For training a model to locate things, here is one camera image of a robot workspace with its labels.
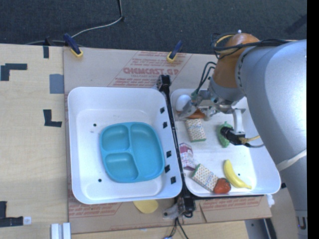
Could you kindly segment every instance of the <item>table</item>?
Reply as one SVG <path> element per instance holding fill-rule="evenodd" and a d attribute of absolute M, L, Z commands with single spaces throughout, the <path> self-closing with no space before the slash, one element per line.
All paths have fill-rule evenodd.
<path fill-rule="evenodd" d="M 29 216 L 31 225 L 0 228 L 5 238 L 50 238 L 50 225 L 68 222 L 65 96 L 50 90 L 50 75 L 63 75 L 63 48 L 0 44 L 0 65 L 11 68 L 0 81 L 0 201 L 7 217 Z M 51 110 L 45 126 L 43 110 Z M 189 238 L 247 239 L 244 221 L 183 226 Z M 171 227 L 72 235 L 73 239 L 164 238 Z M 183 238 L 178 229 L 174 238 Z"/>

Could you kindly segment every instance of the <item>yellow disc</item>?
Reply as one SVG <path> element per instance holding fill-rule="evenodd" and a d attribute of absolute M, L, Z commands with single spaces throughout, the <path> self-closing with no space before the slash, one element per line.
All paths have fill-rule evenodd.
<path fill-rule="evenodd" d="M 159 207 L 156 200 L 141 200 L 133 201 L 135 207 L 141 211 L 141 213 L 153 213 Z"/>

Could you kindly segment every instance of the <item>blue plate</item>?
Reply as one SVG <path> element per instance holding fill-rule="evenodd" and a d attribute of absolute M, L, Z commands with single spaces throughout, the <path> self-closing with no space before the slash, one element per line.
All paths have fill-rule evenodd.
<path fill-rule="evenodd" d="M 152 180 L 164 170 L 164 155 L 156 131 L 143 122 L 110 125 L 100 134 L 106 172 L 116 182 Z"/>

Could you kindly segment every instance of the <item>banana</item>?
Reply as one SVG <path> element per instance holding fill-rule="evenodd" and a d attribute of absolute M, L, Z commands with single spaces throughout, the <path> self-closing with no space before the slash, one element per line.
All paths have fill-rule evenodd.
<path fill-rule="evenodd" d="M 242 181 L 234 172 L 233 166 L 229 159 L 224 162 L 224 173 L 227 180 L 234 185 L 236 188 L 247 188 L 251 189 L 252 187 L 247 185 L 244 181 Z"/>

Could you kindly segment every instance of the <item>dark floor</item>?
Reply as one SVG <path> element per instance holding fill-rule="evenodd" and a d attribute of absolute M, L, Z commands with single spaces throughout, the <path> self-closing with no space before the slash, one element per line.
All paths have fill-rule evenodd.
<path fill-rule="evenodd" d="M 125 21 L 75 37 L 86 47 L 210 54 L 210 37 L 306 39 L 307 0 L 121 0 Z M 0 0 L 0 43 L 63 40 L 117 20 L 117 0 Z"/>

